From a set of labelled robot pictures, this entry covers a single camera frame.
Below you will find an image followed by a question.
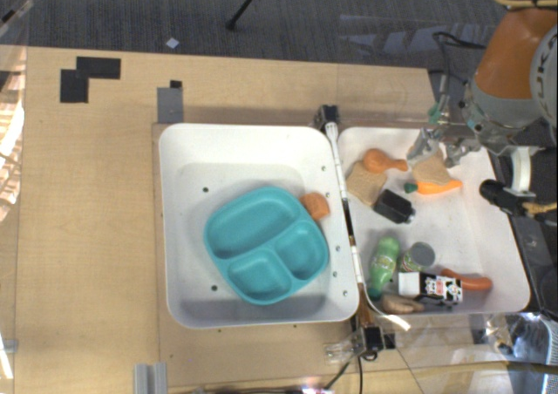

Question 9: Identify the orange carrot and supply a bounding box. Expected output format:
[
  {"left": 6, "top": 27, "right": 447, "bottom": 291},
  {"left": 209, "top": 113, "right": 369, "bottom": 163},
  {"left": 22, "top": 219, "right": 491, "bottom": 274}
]
[{"left": 403, "top": 180, "right": 464, "bottom": 197}]

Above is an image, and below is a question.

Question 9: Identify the white plastic tray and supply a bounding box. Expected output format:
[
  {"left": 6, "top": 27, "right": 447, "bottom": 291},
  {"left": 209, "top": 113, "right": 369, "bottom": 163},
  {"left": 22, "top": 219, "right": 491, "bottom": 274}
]
[
  {"left": 337, "top": 126, "right": 532, "bottom": 317},
  {"left": 158, "top": 123, "right": 361, "bottom": 330}
]

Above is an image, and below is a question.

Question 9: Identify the orange biscuit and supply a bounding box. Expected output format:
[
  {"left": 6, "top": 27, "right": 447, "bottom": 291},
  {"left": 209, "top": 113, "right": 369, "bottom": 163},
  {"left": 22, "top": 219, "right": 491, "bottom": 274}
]
[{"left": 299, "top": 191, "right": 331, "bottom": 221}]

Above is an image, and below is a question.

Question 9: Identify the black block with wires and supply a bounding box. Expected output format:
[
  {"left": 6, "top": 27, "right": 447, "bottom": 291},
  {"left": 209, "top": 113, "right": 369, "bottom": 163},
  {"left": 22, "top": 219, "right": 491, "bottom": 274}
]
[
  {"left": 361, "top": 325, "right": 385, "bottom": 361},
  {"left": 314, "top": 104, "right": 341, "bottom": 127}
]

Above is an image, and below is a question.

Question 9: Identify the green can with grey lid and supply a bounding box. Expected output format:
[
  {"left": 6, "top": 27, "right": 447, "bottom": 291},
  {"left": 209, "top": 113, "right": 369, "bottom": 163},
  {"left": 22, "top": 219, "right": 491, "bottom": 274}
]
[{"left": 398, "top": 241, "right": 437, "bottom": 275}]

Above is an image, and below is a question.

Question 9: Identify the black bottle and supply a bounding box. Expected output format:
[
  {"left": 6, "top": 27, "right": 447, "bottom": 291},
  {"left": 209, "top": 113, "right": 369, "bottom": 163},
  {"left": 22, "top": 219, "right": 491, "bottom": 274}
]
[{"left": 372, "top": 189, "right": 417, "bottom": 225}]

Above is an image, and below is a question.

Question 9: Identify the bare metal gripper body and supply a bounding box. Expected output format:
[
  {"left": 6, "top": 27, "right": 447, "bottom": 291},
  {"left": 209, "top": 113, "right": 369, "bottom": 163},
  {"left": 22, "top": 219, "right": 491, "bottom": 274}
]
[{"left": 435, "top": 105, "right": 521, "bottom": 154}]

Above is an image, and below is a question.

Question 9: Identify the green bottle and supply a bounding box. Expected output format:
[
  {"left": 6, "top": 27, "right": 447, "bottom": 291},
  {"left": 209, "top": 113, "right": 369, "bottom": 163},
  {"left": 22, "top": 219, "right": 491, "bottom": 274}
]
[{"left": 367, "top": 236, "right": 402, "bottom": 301}]

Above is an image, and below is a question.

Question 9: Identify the pale wood board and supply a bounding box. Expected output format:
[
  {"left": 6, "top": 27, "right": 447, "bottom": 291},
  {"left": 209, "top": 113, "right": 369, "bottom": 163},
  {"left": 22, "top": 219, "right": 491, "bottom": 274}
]
[{"left": 12, "top": 45, "right": 442, "bottom": 394}]

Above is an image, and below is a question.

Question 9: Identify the black cylinder on white bracket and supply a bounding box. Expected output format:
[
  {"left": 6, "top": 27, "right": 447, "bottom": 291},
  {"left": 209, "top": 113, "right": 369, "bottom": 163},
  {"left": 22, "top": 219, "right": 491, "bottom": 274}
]
[{"left": 479, "top": 146, "right": 540, "bottom": 215}]

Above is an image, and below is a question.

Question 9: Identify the orange chicken drumstick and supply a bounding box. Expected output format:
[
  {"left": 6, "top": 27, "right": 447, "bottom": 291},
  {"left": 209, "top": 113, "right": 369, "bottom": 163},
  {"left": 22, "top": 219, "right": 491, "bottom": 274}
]
[{"left": 362, "top": 147, "right": 410, "bottom": 175}]

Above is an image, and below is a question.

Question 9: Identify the orange sausage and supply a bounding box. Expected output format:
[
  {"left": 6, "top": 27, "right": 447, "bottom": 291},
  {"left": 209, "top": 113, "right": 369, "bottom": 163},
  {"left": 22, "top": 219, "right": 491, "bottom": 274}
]
[{"left": 439, "top": 268, "right": 493, "bottom": 292}]

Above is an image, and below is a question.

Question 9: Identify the teal divided plate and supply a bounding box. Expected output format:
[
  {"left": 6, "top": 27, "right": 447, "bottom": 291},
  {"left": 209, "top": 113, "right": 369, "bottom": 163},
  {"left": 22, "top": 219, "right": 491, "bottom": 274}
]
[{"left": 202, "top": 186, "right": 330, "bottom": 307}]

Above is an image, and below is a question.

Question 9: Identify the tan bread slice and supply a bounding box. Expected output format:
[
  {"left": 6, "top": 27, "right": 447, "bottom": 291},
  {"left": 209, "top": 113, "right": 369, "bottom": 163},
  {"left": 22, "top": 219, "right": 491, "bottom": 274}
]
[
  {"left": 412, "top": 151, "right": 450, "bottom": 187},
  {"left": 345, "top": 160, "right": 388, "bottom": 207}
]

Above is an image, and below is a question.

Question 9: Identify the beige bread roll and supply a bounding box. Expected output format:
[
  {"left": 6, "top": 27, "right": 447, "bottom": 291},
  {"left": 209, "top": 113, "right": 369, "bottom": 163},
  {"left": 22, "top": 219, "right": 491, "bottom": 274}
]
[{"left": 381, "top": 293, "right": 425, "bottom": 316}]

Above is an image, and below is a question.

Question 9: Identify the thin black and white rod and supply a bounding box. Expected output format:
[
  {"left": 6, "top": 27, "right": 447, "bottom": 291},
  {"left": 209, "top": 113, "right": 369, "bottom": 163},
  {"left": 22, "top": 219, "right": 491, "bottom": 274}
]
[{"left": 324, "top": 121, "right": 411, "bottom": 333}]

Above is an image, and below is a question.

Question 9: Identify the white and black milk carton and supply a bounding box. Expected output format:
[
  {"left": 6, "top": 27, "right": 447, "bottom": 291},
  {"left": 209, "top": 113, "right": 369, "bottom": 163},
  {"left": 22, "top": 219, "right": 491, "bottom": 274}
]
[{"left": 397, "top": 271, "right": 464, "bottom": 309}]

